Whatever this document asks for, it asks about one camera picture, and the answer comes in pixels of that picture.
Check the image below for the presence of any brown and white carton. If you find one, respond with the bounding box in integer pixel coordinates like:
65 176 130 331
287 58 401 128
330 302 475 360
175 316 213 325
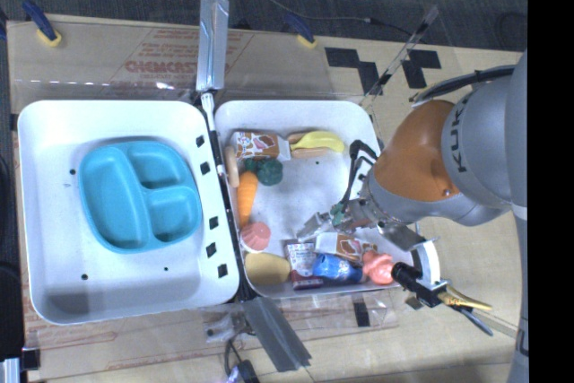
230 130 292 163
314 231 378 264

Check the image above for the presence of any pink and orange toy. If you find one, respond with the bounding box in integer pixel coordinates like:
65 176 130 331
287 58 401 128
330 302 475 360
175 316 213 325
361 249 396 286

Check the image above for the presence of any blue packet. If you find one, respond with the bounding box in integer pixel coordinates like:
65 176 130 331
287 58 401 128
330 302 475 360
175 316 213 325
311 252 365 284

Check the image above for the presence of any yellow lemon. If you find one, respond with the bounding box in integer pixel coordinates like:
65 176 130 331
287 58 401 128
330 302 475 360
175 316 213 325
243 251 292 286

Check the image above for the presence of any black cylinder on white bracket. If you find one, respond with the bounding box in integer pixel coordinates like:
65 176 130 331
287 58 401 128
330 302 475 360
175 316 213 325
390 236 450 309

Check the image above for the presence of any blue divided plate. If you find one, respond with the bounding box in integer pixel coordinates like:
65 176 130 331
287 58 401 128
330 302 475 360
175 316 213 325
78 140 204 255

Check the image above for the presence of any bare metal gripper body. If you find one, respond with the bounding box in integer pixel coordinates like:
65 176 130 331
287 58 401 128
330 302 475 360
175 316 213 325
334 196 383 235

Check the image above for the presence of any brown cardboard board, red print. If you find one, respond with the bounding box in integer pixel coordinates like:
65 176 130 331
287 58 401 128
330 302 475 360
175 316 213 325
6 13 526 383

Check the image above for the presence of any white and red packet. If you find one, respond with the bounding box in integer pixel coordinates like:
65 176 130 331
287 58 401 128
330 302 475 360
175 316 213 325
285 240 325 292

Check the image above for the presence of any orange carrot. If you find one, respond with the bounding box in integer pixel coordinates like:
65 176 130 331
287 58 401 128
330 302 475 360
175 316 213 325
235 170 260 231

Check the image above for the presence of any green broccoli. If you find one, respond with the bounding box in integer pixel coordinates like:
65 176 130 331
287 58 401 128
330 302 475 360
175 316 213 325
243 157 285 187

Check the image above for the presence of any white plastic tray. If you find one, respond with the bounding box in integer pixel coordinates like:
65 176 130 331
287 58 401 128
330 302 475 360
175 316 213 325
213 99 416 300
16 99 241 326

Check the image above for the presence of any yellow banana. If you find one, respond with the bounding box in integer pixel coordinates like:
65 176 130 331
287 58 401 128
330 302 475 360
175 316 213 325
289 130 346 154

